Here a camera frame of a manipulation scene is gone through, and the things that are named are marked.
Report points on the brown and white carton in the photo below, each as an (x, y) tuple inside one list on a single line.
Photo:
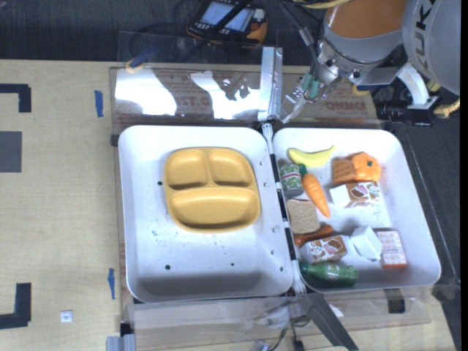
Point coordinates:
[(324, 249)]

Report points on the small white square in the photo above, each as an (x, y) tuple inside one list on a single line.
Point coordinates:
[(66, 316)]

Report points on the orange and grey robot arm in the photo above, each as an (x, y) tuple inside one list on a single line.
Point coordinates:
[(369, 17)]

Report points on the green and white can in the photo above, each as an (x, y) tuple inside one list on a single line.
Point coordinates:
[(291, 181)]

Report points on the white carton with brown print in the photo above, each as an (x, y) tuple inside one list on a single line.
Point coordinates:
[(354, 195)]

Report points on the white plastic tray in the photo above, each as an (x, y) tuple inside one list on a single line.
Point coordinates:
[(402, 225), (204, 262)]

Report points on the orange divided plate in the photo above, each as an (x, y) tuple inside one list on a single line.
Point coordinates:
[(212, 203)]

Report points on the orange waffle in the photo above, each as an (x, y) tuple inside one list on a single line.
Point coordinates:
[(343, 172)]

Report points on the brown bread slice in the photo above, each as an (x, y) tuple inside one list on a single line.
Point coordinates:
[(302, 216)]

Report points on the orange carrot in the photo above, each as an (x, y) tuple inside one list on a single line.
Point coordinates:
[(316, 192)]

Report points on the green bottle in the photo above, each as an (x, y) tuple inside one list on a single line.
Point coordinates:
[(329, 273)]

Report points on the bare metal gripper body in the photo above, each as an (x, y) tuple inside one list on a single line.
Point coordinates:
[(342, 69)]

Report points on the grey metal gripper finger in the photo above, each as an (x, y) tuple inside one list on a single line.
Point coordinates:
[(302, 104), (289, 109)]

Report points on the orange and pink carton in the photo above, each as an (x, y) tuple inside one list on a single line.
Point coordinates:
[(393, 249)]

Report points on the brown sausage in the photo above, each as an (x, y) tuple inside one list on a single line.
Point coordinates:
[(311, 237)]

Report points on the black cylinder on white bracket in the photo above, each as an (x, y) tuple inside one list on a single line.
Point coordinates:
[(420, 109)]

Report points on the orange pumpkin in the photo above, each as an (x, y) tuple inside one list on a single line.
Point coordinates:
[(367, 166)]

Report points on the plain white carton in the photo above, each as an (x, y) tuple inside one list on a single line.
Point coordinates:
[(367, 242)]

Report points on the yellow banana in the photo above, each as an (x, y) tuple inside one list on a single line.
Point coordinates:
[(311, 158)]

